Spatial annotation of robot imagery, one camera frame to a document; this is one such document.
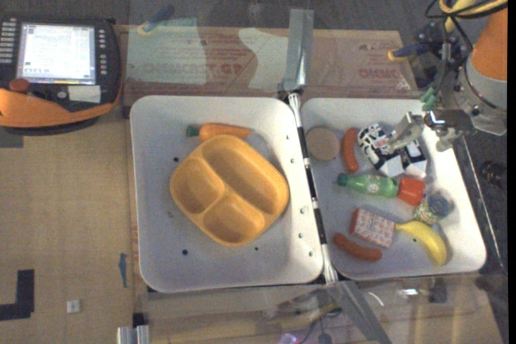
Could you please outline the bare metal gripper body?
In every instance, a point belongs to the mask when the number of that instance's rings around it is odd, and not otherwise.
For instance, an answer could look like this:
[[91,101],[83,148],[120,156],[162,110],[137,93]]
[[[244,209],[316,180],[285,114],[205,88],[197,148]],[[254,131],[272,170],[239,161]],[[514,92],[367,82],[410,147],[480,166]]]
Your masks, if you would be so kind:
[[486,100],[467,81],[431,86],[422,95],[422,109],[427,113],[425,123],[434,131],[506,133],[507,110]]

